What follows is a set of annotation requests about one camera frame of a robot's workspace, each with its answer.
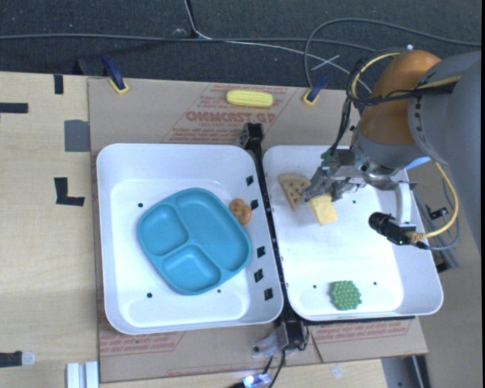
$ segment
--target blue and yellow clamp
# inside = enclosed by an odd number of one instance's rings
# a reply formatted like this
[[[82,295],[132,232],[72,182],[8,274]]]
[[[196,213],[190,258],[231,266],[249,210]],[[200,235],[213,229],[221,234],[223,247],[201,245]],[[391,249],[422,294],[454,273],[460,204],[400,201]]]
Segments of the blue and yellow clamp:
[[[308,107],[314,106],[314,104],[318,101],[318,98],[320,97],[320,91],[327,85],[328,82],[328,75],[323,76],[323,78],[320,79],[320,82],[318,82],[313,89],[309,89],[306,92],[306,94],[302,98],[303,104]]]
[[[110,76],[110,85],[112,85],[113,90],[118,95],[124,95],[127,91],[129,91],[129,86],[126,82],[124,82],[122,74],[120,73],[115,61],[108,55],[103,55],[100,58],[100,62],[103,64],[104,69],[106,69],[108,75]]]

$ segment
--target pizza slice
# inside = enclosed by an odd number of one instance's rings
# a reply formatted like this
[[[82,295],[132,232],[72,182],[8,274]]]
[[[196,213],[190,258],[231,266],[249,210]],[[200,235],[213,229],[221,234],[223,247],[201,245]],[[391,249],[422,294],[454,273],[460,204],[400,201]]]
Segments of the pizza slice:
[[[310,181],[299,174],[283,174],[278,177],[278,180],[291,209],[296,210],[299,204],[304,201],[302,190],[309,187]]]

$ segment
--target blue plate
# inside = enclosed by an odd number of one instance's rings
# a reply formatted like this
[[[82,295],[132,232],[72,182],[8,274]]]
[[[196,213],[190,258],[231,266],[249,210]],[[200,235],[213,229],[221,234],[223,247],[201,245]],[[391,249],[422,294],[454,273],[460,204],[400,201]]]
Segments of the blue plate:
[[[138,240],[176,292],[201,294],[244,269],[251,242],[211,192],[189,188],[151,207],[138,222]]]

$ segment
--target cardboard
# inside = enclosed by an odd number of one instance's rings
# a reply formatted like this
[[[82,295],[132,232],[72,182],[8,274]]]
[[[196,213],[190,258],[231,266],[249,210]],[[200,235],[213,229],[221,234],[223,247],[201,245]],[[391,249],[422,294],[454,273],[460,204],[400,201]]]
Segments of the cardboard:
[[[251,344],[272,332],[272,323],[143,336],[122,335],[103,313],[102,265],[95,161],[117,142],[237,144],[247,122],[264,127],[263,149],[274,145],[330,145],[335,139],[345,93],[323,91],[313,107],[302,103],[306,89],[128,79],[118,95],[107,78],[88,80],[91,131],[96,278],[99,311],[99,363],[102,382],[262,369],[267,357],[254,357]],[[270,108],[228,104],[230,89],[272,93]],[[351,124],[358,115],[352,111]],[[346,134],[342,145],[349,143]],[[294,352],[286,366],[353,361],[427,352],[417,318],[310,327],[307,349]]]

